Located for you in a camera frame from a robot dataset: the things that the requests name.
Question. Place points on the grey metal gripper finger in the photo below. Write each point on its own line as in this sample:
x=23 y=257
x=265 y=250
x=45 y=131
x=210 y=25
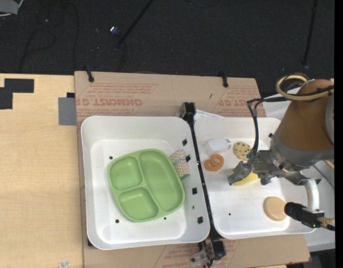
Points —
x=265 y=180
x=238 y=173

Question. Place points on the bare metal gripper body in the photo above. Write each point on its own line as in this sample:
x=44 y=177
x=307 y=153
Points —
x=267 y=163

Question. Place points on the yellow toy food piece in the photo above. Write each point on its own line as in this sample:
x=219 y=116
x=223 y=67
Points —
x=248 y=179

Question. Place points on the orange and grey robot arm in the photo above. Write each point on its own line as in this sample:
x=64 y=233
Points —
x=302 y=121

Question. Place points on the chocolate chip biscuit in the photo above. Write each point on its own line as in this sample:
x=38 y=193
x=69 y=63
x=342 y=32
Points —
x=241 y=149

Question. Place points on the beige round biscuit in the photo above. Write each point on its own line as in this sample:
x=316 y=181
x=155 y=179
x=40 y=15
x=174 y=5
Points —
x=274 y=208

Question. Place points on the orange pretzel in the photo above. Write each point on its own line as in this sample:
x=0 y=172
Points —
x=208 y=165

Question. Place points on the clear plastic bottle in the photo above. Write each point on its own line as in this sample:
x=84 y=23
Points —
x=217 y=145

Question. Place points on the thin black rod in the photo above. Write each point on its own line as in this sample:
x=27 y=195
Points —
x=202 y=174

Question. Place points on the white plastic tray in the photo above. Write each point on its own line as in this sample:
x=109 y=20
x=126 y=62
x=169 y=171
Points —
x=243 y=222
x=104 y=133

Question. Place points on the patterned paper packet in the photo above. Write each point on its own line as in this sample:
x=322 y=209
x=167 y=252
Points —
x=182 y=165

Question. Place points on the green divided plate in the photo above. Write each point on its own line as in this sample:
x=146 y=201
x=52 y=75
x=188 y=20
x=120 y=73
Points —
x=157 y=177

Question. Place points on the brown cardboard board red print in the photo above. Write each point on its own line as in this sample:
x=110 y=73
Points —
x=149 y=96

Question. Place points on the black cylinder on white bracket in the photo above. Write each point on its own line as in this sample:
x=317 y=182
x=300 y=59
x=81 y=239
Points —
x=298 y=212

